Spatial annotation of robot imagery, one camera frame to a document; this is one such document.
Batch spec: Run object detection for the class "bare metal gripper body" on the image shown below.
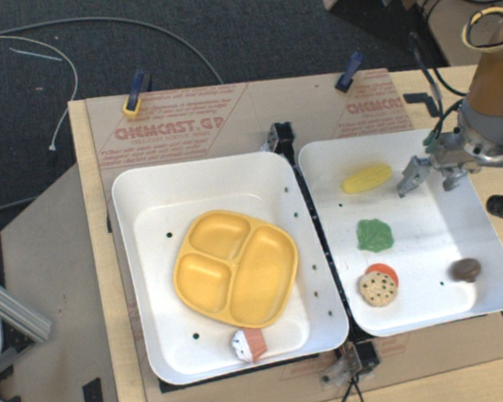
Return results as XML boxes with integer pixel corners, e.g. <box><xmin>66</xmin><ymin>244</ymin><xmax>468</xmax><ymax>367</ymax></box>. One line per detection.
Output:
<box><xmin>424</xmin><ymin>124</ymin><xmax>503</xmax><ymax>180</ymax></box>

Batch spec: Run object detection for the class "yellow toy corn cob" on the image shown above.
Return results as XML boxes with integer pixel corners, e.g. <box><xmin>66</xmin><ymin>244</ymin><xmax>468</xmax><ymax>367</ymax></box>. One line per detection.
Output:
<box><xmin>339</xmin><ymin>161</ymin><xmax>396</xmax><ymax>196</ymax></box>

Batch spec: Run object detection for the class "white plastic tray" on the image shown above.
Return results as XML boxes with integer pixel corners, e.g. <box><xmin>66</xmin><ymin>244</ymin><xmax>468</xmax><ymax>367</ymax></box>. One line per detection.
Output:
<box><xmin>107</xmin><ymin>143</ymin><xmax>355</xmax><ymax>392</ymax></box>
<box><xmin>294</xmin><ymin>117</ymin><xmax>503</xmax><ymax>346</ymax></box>

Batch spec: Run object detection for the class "green toy lettuce leaf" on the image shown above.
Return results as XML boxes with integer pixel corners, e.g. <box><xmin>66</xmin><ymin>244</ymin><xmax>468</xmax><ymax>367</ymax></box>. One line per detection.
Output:
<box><xmin>354</xmin><ymin>216</ymin><xmax>396</xmax><ymax>256</ymax></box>

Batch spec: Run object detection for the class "brown toy mushroom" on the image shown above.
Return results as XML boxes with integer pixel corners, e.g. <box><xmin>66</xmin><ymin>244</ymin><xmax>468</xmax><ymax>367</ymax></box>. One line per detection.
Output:
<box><xmin>445</xmin><ymin>256</ymin><xmax>484</xmax><ymax>286</ymax></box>

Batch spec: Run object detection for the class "red toy tomato slice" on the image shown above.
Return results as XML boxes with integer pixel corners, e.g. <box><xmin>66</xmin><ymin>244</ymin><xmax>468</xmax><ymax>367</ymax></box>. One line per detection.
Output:
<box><xmin>362</xmin><ymin>261</ymin><xmax>400</xmax><ymax>291</ymax></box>

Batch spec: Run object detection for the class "thin black rod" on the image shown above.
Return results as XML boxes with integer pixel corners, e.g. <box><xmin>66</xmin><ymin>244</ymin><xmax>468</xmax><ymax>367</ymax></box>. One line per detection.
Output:
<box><xmin>287</xmin><ymin>146</ymin><xmax>357</xmax><ymax>349</ymax></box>

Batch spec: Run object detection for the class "beige chocolate chip toy cookie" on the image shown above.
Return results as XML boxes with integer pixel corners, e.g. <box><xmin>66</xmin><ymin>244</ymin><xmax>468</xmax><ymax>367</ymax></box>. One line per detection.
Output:
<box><xmin>357</xmin><ymin>268</ymin><xmax>401</xmax><ymax>310</ymax></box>

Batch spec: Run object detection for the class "brown cardboard board red print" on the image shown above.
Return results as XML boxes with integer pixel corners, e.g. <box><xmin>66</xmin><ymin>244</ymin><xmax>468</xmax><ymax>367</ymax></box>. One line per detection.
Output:
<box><xmin>83</xmin><ymin>50</ymin><xmax>503</xmax><ymax>402</ymax></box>

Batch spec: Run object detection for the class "yellow divided plate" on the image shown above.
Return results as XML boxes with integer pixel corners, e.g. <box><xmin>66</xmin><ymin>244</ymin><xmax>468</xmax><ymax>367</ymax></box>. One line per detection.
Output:
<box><xmin>164</xmin><ymin>200</ymin><xmax>308</xmax><ymax>340</ymax></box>

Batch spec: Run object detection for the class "white and pink toy cupcake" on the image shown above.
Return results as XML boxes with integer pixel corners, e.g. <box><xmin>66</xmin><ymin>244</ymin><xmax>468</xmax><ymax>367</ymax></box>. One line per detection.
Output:
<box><xmin>228</xmin><ymin>325</ymin><xmax>270</xmax><ymax>365</ymax></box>

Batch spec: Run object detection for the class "black block with thin wires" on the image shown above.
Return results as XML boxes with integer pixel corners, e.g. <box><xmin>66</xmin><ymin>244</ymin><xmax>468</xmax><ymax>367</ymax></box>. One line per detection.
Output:
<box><xmin>351</xmin><ymin>338</ymin><xmax>384</xmax><ymax>376</ymax></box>
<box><xmin>267</xmin><ymin>119</ymin><xmax>297</xmax><ymax>155</ymax></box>

